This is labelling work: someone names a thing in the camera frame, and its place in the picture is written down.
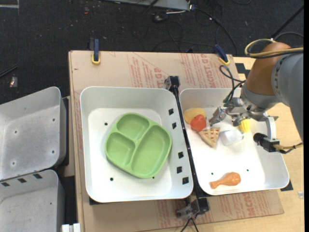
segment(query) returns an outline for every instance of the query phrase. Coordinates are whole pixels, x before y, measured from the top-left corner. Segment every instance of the green plate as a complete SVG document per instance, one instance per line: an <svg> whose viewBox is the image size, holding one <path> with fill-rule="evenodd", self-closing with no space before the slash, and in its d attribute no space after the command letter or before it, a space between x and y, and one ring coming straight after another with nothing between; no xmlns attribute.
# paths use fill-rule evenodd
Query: green plate
<svg viewBox="0 0 309 232"><path fill-rule="evenodd" d="M158 123L136 113L122 115L105 141L109 161L138 178L154 177L169 156L172 138Z"/></svg>

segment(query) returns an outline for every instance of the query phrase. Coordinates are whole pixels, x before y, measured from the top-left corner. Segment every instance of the cardboard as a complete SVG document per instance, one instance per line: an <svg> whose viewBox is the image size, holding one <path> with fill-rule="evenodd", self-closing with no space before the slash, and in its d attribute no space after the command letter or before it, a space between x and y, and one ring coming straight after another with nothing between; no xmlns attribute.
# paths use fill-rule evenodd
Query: cardboard
<svg viewBox="0 0 309 232"><path fill-rule="evenodd" d="M239 75L234 59L229 58L229 68L237 79ZM221 64L215 54L100 52L100 59L99 65L93 65L90 51L69 52L78 222L84 232L137 232L165 228L167 230L164 231L175 231L168 228L185 224L185 221L176 218L176 211L185 207L183 200L91 204L85 189L80 93L89 86L162 87L169 75L179 76L181 89L231 87L231 81L220 73ZM253 217L284 213L276 190L211 196L208 202L211 210L198 216L196 224L245 218L250 218L250 223L254 224ZM238 231L242 226L240 223L236 227L218 223L223 231ZM254 231L259 231L260 225L255 228L257 230Z"/></svg>

